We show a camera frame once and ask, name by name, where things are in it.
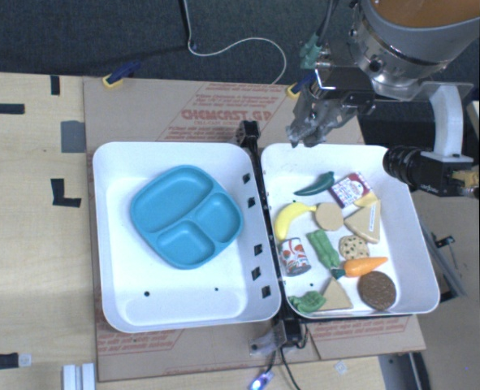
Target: toy carrot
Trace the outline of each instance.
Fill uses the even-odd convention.
[[[359,277],[370,273],[385,262],[387,262],[387,257],[354,258],[353,260],[347,260],[343,268],[346,277]]]

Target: toy banana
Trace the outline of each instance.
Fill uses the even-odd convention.
[[[302,202],[293,202],[285,206],[275,218],[274,234],[278,241],[283,241],[287,237],[288,228],[293,219],[304,214],[306,211],[313,211],[317,209],[316,206],[308,206]]]

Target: brown cookie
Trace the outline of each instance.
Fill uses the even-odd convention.
[[[393,280],[381,271],[371,271],[361,276],[357,290],[362,301],[376,310],[386,310],[396,300]]]
[[[370,249],[365,240],[359,236],[344,236],[339,240],[339,253],[346,260],[370,256]]]

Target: wooden surface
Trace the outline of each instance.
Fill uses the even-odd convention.
[[[0,73],[0,103],[24,115],[0,115],[0,353],[29,353],[30,367],[0,370],[0,389],[60,389],[66,364],[95,362],[93,282],[85,154],[61,152],[62,121],[84,121],[82,79]],[[80,208],[53,206],[50,180]],[[294,364],[303,389],[384,389],[376,357]],[[98,383],[104,389],[245,389],[259,369]],[[284,368],[270,388],[292,389]]]

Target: green pepper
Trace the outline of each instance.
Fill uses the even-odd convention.
[[[331,245],[324,230],[317,230],[306,235],[315,252],[318,254],[319,262],[327,269],[332,269],[340,264],[339,253]]]
[[[294,195],[298,195],[301,197],[315,195],[316,193],[320,193],[322,191],[330,189],[334,185],[334,182],[334,172],[329,171],[320,175],[315,184],[312,184],[307,188],[300,189],[299,191],[295,191]]]
[[[299,312],[309,314],[318,310],[326,302],[325,297],[316,290],[311,290],[301,297],[289,296],[288,300]]]

